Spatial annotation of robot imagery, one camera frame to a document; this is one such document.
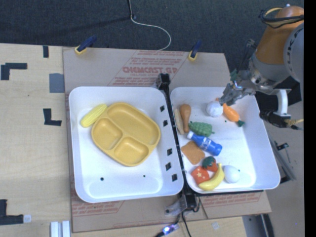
white egg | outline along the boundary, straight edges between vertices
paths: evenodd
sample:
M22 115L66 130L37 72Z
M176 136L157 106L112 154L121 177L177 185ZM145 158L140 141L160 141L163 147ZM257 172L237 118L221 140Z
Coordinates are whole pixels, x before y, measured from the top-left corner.
M206 112L216 118L223 113L223 106L218 101L209 102L206 106Z
M240 179L240 171L231 165L224 166L225 180L228 183L236 183Z

black fabric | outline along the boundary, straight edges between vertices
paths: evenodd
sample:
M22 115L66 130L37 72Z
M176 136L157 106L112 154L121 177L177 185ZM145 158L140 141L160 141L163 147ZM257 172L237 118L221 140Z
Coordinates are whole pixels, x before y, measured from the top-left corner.
M262 9L304 8L304 0L131 0L135 20L165 28L166 50L224 53L229 70L241 62L248 39L258 43L266 28ZM167 34L130 20L127 0L0 0L0 42L78 46L95 35L93 47L158 50Z

green toy vegetable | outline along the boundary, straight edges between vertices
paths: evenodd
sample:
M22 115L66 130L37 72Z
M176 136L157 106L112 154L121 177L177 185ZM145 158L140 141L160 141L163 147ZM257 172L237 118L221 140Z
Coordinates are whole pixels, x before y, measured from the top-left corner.
M212 131L212 125L204 122L190 122L189 128L193 133L203 135L205 137L209 137L212 133L214 133Z

toy banana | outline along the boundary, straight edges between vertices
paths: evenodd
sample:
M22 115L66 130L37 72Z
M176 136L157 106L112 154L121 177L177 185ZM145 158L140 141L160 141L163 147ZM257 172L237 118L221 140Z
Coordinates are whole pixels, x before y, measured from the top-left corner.
M222 164L219 163L218 169L215 172L214 176L210 180L200 183L198 186L202 190L211 191L215 189L217 186L219 186L219 184L224 180L224 177L225 177L225 174L222 169Z

cardboard box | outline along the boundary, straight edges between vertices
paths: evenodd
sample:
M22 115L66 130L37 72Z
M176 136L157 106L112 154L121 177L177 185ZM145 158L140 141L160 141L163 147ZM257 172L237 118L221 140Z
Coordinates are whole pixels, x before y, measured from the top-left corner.
M180 86L224 87L230 80L224 54L199 53L192 62L188 52L88 48L77 55L63 49L73 232L173 223L165 208L178 196L87 203L76 194L69 122L68 96L79 86L155 86L160 73L171 78L170 91ZM271 211L265 191L202 196L201 209L188 221L261 214Z

